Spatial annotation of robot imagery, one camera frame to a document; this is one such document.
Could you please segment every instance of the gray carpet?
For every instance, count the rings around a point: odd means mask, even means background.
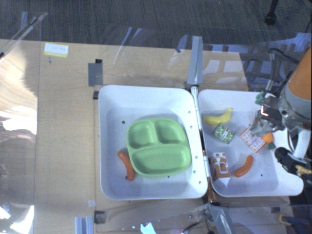
[[[128,27],[142,29],[145,36],[131,44],[155,47],[176,47],[183,35],[203,36],[204,43],[234,44],[311,32],[307,0],[279,0],[277,21],[267,26],[270,4],[271,0],[0,0],[0,38],[18,30],[23,11],[49,13],[43,41],[121,44]]]

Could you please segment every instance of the yellow banana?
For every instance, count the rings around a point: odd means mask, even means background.
[[[228,108],[228,111],[220,116],[204,116],[204,121],[210,125],[225,124],[231,119],[232,108]]]

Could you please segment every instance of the small box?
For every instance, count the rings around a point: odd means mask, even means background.
[[[224,143],[229,144],[233,139],[235,132],[230,130],[228,127],[223,126],[221,123],[217,125],[214,130],[214,136],[223,141]]]
[[[230,181],[231,175],[229,166],[226,160],[225,153],[214,153],[210,157],[210,170],[215,184],[227,185]]]
[[[250,127],[248,127],[241,135],[240,137],[242,140],[256,153],[260,151],[262,147],[266,144],[266,142],[261,138],[257,136],[252,136],[250,131]]]

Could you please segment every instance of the green plate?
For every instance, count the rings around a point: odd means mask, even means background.
[[[192,162],[186,134],[170,118],[134,122],[127,132],[127,146],[134,170],[147,177],[181,173]]]

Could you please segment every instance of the toy hot dog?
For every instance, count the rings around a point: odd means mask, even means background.
[[[124,152],[124,151],[119,151],[117,153],[118,157],[122,160],[122,162],[124,163],[126,170],[127,170],[127,179],[129,181],[132,181],[135,179],[136,174],[135,171],[132,167],[131,161],[129,159],[129,156]]]
[[[253,162],[254,162],[254,157],[252,155],[248,155],[245,164],[241,168],[235,171],[234,173],[235,177],[241,177],[245,175],[252,167]]]

